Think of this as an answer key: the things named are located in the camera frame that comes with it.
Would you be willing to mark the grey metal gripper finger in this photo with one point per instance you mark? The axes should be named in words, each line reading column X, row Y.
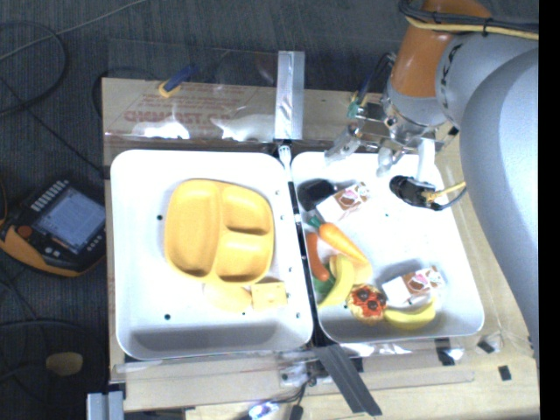
column 338, row 149
column 386, row 161

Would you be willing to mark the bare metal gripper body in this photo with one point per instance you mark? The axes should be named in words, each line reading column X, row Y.
column 394, row 131

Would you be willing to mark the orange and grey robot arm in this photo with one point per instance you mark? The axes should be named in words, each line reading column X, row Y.
column 494, row 116

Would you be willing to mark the black rounded object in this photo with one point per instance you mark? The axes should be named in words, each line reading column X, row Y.
column 312, row 191

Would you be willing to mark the white and brown carton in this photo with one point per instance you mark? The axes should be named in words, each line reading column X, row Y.
column 409, row 284
column 341, row 204

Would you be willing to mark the white plastic tray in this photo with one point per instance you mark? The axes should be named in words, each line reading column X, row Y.
column 144, row 243
column 420, row 239

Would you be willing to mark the orange carrot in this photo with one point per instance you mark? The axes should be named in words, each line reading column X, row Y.
column 341, row 239

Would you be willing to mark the red sausage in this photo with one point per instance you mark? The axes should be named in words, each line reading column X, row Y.
column 316, row 256

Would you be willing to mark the yellow rounded toy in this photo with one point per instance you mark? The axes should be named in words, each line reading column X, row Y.
column 363, row 271

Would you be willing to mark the yellow banana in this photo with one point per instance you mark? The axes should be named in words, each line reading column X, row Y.
column 411, row 317
column 343, row 278

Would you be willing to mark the green toy vegetable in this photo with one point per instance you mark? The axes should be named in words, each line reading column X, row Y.
column 323, row 284

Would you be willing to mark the brown cardboard board, red print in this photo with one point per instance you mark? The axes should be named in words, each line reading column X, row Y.
column 205, row 112

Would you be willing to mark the slice of pizza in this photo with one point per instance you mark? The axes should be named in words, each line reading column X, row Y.
column 366, row 304

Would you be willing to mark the yellow cheese block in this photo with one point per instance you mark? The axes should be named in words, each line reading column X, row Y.
column 268, row 296

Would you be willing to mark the yellow divided plate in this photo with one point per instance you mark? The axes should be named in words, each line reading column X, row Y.
column 197, row 230

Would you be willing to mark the pale yellow bread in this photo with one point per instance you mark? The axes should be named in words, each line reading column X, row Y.
column 227, row 296

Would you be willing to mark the pale yellow oval toy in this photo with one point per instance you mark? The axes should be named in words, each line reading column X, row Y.
column 64, row 363

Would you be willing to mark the black cylinder on white bracket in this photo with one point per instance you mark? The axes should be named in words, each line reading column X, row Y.
column 409, row 188

